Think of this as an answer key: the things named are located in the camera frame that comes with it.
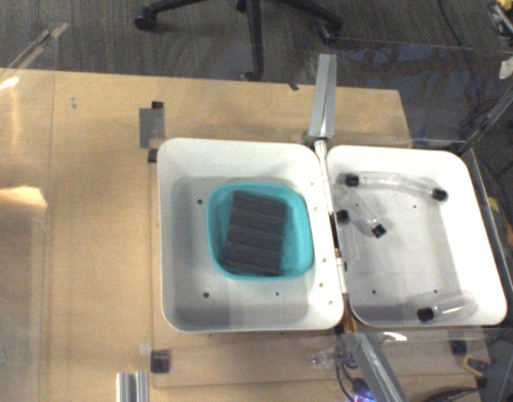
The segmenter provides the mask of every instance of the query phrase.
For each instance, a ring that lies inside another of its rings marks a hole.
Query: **clear acrylic panel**
[[[513,400],[513,328],[367,335],[411,402]],[[372,371],[362,372],[374,395],[388,392]]]
[[[47,28],[0,69],[0,400],[39,397],[54,69],[65,28]]]
[[[511,52],[352,39],[336,40],[331,52],[338,85],[398,91],[420,147],[465,140],[511,84],[499,76]]]

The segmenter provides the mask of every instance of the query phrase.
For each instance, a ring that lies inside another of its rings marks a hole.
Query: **black sponge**
[[[234,191],[223,264],[236,273],[277,276],[286,208],[277,199]]]

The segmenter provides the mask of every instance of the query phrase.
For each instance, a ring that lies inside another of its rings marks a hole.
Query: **wooden table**
[[[45,92],[35,75],[46,74],[29,72],[33,81],[24,82],[22,101]],[[308,127],[312,94],[305,85],[293,91],[263,83],[54,73],[47,251],[44,269],[37,271],[44,286],[35,290],[42,297],[41,400],[114,400],[116,373],[149,369],[151,346],[190,353],[187,347],[213,348],[216,340],[243,341],[180,334],[158,315],[155,169],[147,163],[148,151],[139,148],[139,109],[163,101],[168,138],[297,142]],[[24,117],[50,117],[22,105]],[[390,137],[402,144],[409,139],[396,91],[337,91],[334,142]],[[204,366],[237,368],[228,362]],[[237,377],[239,384],[153,386],[151,400],[342,400],[332,374],[315,373],[312,380],[288,374],[290,381],[265,384]],[[457,367],[441,376],[423,374],[403,379],[410,394],[473,383]]]

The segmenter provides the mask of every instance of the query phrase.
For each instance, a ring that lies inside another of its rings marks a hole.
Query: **metal clamp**
[[[116,375],[116,401],[148,402],[148,372],[119,372]]]

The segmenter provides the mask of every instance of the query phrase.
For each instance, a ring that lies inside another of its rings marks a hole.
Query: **metal bracket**
[[[165,138],[165,109],[160,101],[153,101],[151,109],[139,109],[141,149],[150,148],[150,140],[154,138]]]
[[[152,350],[150,371],[153,374],[168,374],[171,371],[171,352],[169,350]]]
[[[119,372],[116,375],[116,401],[148,402],[148,372]]]
[[[329,139],[334,136],[335,108],[336,56],[321,54],[317,65],[308,137]]]

